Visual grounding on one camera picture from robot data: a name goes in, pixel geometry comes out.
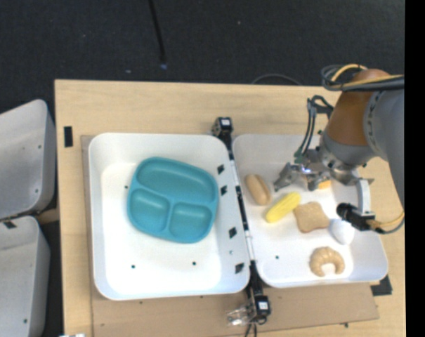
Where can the yellow corn cob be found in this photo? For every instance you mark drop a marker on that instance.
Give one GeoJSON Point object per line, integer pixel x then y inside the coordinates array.
{"type": "Point", "coordinates": [283, 207]}

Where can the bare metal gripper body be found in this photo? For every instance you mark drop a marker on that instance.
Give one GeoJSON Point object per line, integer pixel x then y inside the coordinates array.
{"type": "Point", "coordinates": [333, 167]}

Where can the blue divided plate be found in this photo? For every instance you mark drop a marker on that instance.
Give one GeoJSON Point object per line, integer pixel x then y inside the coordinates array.
{"type": "Point", "coordinates": [173, 188]}

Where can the black cylinder on white bracket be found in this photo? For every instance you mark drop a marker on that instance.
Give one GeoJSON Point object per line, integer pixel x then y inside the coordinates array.
{"type": "Point", "coordinates": [354, 216]}

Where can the yellow cube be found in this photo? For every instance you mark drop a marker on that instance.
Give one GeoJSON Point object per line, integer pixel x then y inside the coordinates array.
{"type": "Point", "coordinates": [325, 184]}

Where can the beige croissant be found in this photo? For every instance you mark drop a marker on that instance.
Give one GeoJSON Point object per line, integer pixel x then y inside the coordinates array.
{"type": "Point", "coordinates": [324, 256]}

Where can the beige bread roll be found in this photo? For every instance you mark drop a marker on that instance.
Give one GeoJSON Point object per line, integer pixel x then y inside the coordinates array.
{"type": "Point", "coordinates": [258, 189]}

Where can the thin black and white rod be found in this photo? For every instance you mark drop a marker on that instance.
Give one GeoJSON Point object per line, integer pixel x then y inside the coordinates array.
{"type": "Point", "coordinates": [241, 202]}

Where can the white plastic tray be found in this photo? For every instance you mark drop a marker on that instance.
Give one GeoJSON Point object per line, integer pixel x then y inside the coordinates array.
{"type": "Point", "coordinates": [163, 269]}
{"type": "Point", "coordinates": [289, 251]}

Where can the white egg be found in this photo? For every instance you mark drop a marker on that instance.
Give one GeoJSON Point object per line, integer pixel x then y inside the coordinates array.
{"type": "Point", "coordinates": [342, 232]}

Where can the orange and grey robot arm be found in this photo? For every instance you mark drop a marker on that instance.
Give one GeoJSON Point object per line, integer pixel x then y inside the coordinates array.
{"type": "Point", "coordinates": [352, 118]}

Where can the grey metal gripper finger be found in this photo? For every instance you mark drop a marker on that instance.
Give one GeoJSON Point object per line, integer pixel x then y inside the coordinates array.
{"type": "Point", "coordinates": [313, 182]}
{"type": "Point", "coordinates": [286, 176]}

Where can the brown toast slice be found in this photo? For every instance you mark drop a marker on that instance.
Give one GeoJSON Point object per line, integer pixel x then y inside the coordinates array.
{"type": "Point", "coordinates": [310, 217]}

